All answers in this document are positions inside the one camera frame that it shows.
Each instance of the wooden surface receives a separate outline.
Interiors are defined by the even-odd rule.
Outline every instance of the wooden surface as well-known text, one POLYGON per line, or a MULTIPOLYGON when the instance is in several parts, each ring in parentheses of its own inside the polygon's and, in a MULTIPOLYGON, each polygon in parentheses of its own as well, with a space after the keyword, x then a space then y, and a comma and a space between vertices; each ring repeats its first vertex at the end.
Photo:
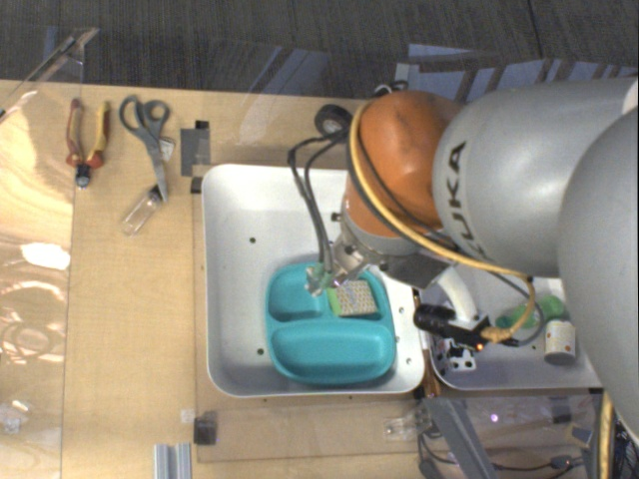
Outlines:
MULTIPOLYGON (((117 108, 131 91, 83 88, 83 130, 94 137, 102 101, 117 108)), ((73 217, 64 392, 62 477, 148 478, 153 446, 191 441, 196 409, 194 196, 180 176, 179 131, 211 123, 212 161, 271 163, 286 144, 316 134, 325 100, 189 91, 134 91, 172 108, 164 135, 177 148, 167 165, 169 203, 133 238, 120 220, 154 184, 142 143, 112 112, 106 165, 77 192, 73 217)), ((341 102, 354 110, 357 102, 341 102)), ((199 463, 194 477, 417 477, 416 454, 199 463)))

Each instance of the green sponge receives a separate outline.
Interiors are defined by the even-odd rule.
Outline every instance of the green sponge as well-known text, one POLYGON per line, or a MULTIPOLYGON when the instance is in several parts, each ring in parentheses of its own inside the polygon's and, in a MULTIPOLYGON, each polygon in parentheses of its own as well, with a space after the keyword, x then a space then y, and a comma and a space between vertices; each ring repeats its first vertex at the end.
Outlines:
POLYGON ((351 280, 326 290, 332 313, 339 317, 375 314, 377 304, 366 280, 351 280))

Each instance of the gray floor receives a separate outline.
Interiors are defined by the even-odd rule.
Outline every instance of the gray floor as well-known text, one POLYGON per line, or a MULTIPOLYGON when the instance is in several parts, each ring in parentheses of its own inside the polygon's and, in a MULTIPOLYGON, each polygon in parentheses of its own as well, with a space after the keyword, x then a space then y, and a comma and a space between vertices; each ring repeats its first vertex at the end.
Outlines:
MULTIPOLYGON (((543 56, 637 66, 638 0, 531 3, 543 56)), ((362 96, 410 43, 539 56, 526 0, 0 0, 0 12, 2 78, 26 74, 43 27, 100 27, 86 68, 98 84, 262 90, 265 66, 302 51, 328 65, 308 92, 362 96)))

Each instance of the pliers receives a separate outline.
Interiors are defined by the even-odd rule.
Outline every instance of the pliers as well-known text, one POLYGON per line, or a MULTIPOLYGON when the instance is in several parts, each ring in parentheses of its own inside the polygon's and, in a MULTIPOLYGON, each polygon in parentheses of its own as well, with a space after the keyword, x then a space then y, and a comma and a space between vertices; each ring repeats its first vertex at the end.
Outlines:
POLYGON ((91 169, 100 169, 104 165, 102 153, 107 148, 109 135, 109 112, 111 108, 108 102, 104 102, 98 109, 96 130, 96 142, 86 161, 82 156, 80 143, 80 122, 82 120, 82 104, 78 98, 71 101, 71 112, 67 123, 67 164, 76 169, 76 185, 85 189, 91 179, 91 169))

